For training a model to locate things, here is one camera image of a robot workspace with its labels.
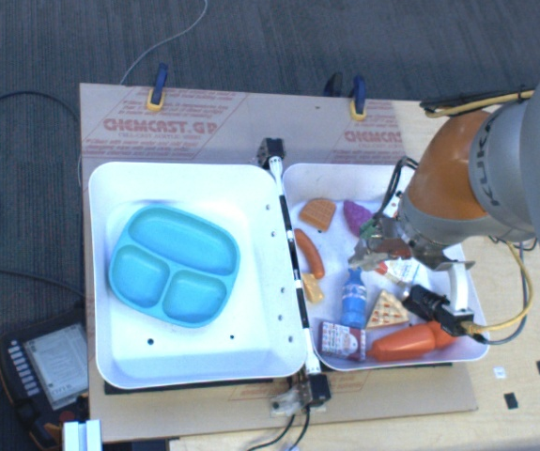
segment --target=blue bottle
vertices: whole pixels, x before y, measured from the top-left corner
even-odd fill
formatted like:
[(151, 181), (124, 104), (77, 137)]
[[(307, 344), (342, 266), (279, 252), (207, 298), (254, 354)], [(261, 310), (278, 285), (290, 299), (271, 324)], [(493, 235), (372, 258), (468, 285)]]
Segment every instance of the blue bottle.
[(348, 270), (348, 279), (343, 285), (343, 315), (341, 324), (362, 329), (365, 326), (365, 303), (367, 289), (362, 282), (362, 268)]

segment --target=white cable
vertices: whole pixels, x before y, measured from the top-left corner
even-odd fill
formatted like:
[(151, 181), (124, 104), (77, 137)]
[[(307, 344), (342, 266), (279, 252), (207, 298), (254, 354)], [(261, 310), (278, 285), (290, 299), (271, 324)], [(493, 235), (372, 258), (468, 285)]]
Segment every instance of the white cable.
[(128, 75), (130, 75), (131, 71), (134, 70), (134, 68), (141, 62), (141, 60), (143, 58), (145, 58), (148, 54), (150, 54), (153, 50), (155, 50), (156, 48), (158, 47), (161, 47), (162, 45), (164, 45), (165, 43), (168, 43), (174, 39), (177, 39), (178, 37), (181, 37), (182, 35), (184, 34), (187, 34), (188, 32), (190, 32), (193, 28), (196, 27), (196, 25), (203, 19), (203, 17), (205, 16), (205, 14), (207, 13), (207, 7), (208, 7), (208, 0), (203, 0), (203, 2), (205, 2), (205, 6), (203, 7), (203, 11), (201, 12), (201, 14), (198, 16), (198, 18), (194, 21), (194, 23), (189, 26), (186, 30), (183, 30), (181, 31), (180, 33), (178, 34), (175, 34), (174, 36), (172, 37), (169, 37), (168, 39), (165, 39), (165, 40), (162, 40), (160, 41), (159, 43), (156, 43), (155, 45), (153, 45), (152, 47), (150, 47), (148, 50), (146, 50), (145, 52), (143, 52), (138, 58), (136, 58), (136, 60), (134, 61), (133, 64), (131, 64), (131, 67), (126, 71), (126, 73), (124, 73), (123, 75), (123, 78), (121, 79), (121, 82), (119, 82), (119, 84), (121, 86), (123, 86), (124, 82), (126, 81), (126, 79), (128, 78)]

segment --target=device screen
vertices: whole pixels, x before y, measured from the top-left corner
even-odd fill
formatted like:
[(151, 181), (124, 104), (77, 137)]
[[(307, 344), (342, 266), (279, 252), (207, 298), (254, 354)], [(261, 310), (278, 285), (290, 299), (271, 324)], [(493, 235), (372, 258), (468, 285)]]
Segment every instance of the device screen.
[(53, 410), (87, 391), (87, 344), (82, 324), (30, 339), (24, 348)]

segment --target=white tray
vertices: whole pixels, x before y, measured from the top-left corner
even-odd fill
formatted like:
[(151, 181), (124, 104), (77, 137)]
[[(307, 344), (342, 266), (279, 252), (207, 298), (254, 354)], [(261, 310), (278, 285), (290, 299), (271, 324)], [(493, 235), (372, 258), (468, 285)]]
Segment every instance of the white tray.
[[(399, 189), (405, 189), (409, 182), (410, 172), (404, 169), (399, 183)], [(285, 197), (290, 210), (293, 228), (299, 227), (307, 233), (320, 255), (326, 270), (326, 275), (319, 281), (325, 298), (319, 303), (307, 303), (307, 313), (312, 327), (314, 344), (319, 342), (320, 324), (323, 320), (338, 323), (341, 316), (341, 288), (347, 280), (347, 259), (353, 254), (357, 238), (349, 231), (343, 214), (343, 201), (353, 200), (364, 204), (370, 210), (377, 210), (387, 189), (393, 167), (389, 165), (349, 165), (296, 163), (287, 168), (284, 174)], [(327, 232), (319, 233), (313, 227), (299, 220), (302, 206), (310, 199), (328, 198), (337, 204), (332, 223)], [(447, 250), (451, 259), (465, 260), (461, 245)], [(305, 257), (298, 254), (302, 272), (306, 268)], [(362, 272), (362, 280), (368, 290), (367, 312), (382, 289), (386, 289), (397, 297), (402, 297), (403, 288), (377, 272)], [(485, 318), (478, 302), (474, 285), (470, 280), (469, 307), (474, 311), (476, 322), (483, 324)], [(420, 266), (413, 284), (420, 284), (440, 294), (449, 295), (450, 282), (446, 272), (432, 272)], [(420, 319), (410, 314), (410, 322)], [(374, 339), (384, 336), (394, 328), (383, 328), (367, 333), (368, 348)], [(331, 356), (319, 356), (325, 365), (339, 371), (372, 369), (402, 365), (433, 365), (459, 361), (473, 361), (482, 358), (488, 346), (479, 344), (469, 337), (460, 337), (456, 342), (443, 350), (436, 350), (423, 357), (407, 360), (380, 363), (374, 359), (364, 362), (349, 361)]]
[[(275, 182), (253, 165), (106, 163), (89, 181), (96, 361), (122, 389), (289, 376), (305, 359), (301, 317)], [(108, 269), (130, 217), (160, 203), (227, 230), (240, 250), (224, 310), (202, 328), (155, 319), (122, 303)]]

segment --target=black device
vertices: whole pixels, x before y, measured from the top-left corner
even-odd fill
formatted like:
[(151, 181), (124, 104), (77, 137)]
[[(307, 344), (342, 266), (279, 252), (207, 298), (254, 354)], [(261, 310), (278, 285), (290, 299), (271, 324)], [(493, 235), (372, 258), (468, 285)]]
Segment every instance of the black device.
[(0, 377), (38, 448), (60, 449), (63, 423), (87, 419), (84, 309), (3, 336)]

